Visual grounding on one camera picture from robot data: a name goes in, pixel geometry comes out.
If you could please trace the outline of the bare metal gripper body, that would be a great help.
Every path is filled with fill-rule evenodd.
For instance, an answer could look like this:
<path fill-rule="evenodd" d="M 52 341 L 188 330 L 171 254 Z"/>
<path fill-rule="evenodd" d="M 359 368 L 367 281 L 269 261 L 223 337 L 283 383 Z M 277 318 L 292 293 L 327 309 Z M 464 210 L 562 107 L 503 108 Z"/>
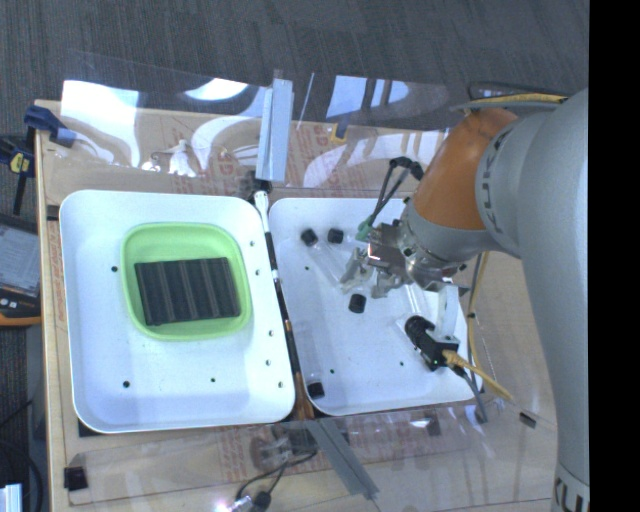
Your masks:
<path fill-rule="evenodd" d="M 366 264 L 377 272 L 401 276 L 403 286 L 437 291 L 463 265 L 424 248 L 407 223 L 381 223 L 369 233 Z"/>

